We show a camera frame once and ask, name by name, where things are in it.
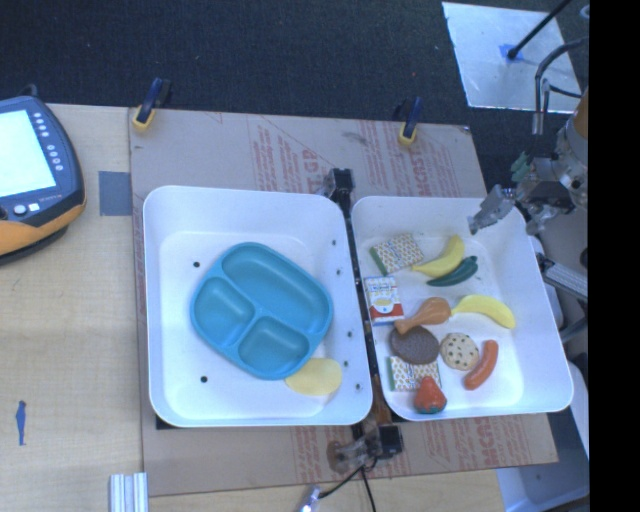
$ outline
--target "blue plate compartment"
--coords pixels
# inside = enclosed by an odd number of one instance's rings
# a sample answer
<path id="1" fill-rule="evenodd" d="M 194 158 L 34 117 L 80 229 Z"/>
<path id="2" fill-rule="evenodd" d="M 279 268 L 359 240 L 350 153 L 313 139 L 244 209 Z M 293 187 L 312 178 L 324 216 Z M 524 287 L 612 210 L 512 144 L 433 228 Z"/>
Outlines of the blue plate compartment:
<path id="1" fill-rule="evenodd" d="M 333 318 L 325 288 L 273 249 L 228 249 L 198 284 L 190 307 L 198 334 L 237 366 L 284 379 L 311 357 Z"/>

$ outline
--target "yellow toy banana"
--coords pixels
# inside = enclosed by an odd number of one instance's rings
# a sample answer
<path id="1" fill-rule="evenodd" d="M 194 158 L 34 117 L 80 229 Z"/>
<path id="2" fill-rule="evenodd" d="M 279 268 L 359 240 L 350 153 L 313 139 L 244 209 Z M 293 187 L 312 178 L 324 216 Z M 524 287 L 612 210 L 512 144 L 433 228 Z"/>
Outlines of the yellow toy banana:
<path id="1" fill-rule="evenodd" d="M 442 277 L 453 272 L 460 265 L 463 256 L 464 242 L 458 235 L 453 235 L 438 258 L 421 265 L 412 265 L 411 270 L 422 272 L 430 277 Z"/>
<path id="2" fill-rule="evenodd" d="M 507 329 L 516 326 L 515 316 L 509 306 L 489 295 L 465 295 L 451 309 L 452 315 L 456 313 L 481 313 Z"/>

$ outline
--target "wooden table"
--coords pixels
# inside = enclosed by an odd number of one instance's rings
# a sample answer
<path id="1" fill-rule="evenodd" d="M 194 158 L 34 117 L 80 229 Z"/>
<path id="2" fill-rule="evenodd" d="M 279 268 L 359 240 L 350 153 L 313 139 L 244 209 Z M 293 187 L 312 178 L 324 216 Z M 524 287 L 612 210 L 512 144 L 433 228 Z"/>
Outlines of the wooden table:
<path id="1" fill-rule="evenodd" d="M 0 509 L 106 511 L 109 476 L 143 471 L 131 217 L 101 216 L 98 200 L 100 171 L 130 172 L 127 109 L 51 107 L 74 142 L 88 203 L 55 244 L 0 267 Z M 503 510 L 493 470 L 370 485 L 381 512 Z M 293 511 L 305 489 L 152 498 L 149 509 Z M 320 505 L 371 510 L 361 481 Z"/>

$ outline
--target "cardboard sheet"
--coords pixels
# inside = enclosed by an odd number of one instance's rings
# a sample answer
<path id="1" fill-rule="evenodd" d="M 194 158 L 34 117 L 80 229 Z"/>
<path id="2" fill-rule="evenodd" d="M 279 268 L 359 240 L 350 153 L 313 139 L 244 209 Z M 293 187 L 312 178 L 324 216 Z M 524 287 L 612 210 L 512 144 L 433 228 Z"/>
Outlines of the cardboard sheet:
<path id="1" fill-rule="evenodd" d="M 353 172 L 367 195 L 484 197 L 465 127 L 420 124 L 410 147 L 400 123 L 159 110 L 144 132 L 129 123 L 144 470 L 149 495 L 332 482 L 332 442 L 350 427 L 158 428 L 149 401 L 142 205 L 163 185 L 316 193 L 330 169 Z M 405 450 L 372 478 L 556 462 L 546 415 L 399 423 Z"/>

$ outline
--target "control button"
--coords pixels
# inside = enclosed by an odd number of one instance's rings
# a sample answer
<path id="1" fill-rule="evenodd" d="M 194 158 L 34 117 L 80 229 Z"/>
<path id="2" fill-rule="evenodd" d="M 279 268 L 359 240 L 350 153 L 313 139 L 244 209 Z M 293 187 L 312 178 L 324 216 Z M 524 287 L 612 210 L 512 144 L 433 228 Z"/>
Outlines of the control button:
<path id="1" fill-rule="evenodd" d="M 13 207 L 13 213 L 15 213 L 18 216 L 22 216 L 28 211 L 29 210 L 27 210 L 27 207 L 23 204 L 17 204 Z"/>

